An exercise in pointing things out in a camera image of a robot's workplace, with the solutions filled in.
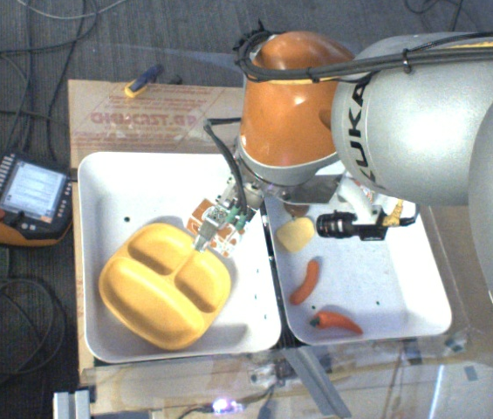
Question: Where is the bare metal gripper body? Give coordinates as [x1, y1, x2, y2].
[202, 175, 291, 234]

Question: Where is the yellow divided plate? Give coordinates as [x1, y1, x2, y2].
[98, 222, 233, 352]

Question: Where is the white plastic tray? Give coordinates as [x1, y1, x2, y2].
[77, 151, 283, 364]
[263, 160, 454, 347]

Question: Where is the orange sausage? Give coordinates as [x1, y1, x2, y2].
[288, 258, 321, 306]

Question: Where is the brown cardboard board red print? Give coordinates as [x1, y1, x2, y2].
[67, 79, 493, 377]

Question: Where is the orange carrot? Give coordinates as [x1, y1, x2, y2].
[309, 311, 365, 336]

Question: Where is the black cylinder on white bracket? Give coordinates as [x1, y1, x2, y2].
[315, 175, 418, 242]

